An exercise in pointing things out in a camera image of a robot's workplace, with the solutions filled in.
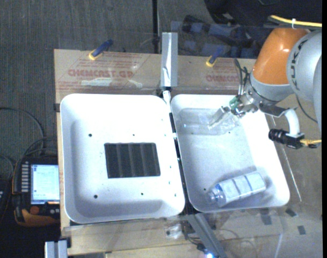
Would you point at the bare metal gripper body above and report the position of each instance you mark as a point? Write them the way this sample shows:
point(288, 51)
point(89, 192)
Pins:
point(246, 104)

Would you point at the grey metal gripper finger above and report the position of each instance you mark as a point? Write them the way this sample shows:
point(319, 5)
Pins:
point(219, 116)

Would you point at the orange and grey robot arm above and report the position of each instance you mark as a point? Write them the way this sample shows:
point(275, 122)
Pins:
point(276, 55)

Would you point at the clear plastic bottle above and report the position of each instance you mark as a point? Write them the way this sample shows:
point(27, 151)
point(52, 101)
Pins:
point(195, 120)

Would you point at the white plastic tray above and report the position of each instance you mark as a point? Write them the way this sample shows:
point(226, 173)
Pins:
point(222, 157)
point(104, 206)

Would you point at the clear bottle with white label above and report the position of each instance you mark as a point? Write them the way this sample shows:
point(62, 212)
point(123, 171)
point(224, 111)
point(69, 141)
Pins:
point(241, 188)

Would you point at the black ribbed rectangular pad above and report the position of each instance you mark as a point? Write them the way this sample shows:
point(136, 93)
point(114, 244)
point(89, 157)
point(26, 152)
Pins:
point(132, 160)

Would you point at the brown cardboard board red print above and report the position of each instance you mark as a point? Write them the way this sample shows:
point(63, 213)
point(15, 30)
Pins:
point(112, 71)

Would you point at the black cylinder on white bracket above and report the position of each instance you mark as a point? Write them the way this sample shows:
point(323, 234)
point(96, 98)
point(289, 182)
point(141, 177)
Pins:
point(286, 137)

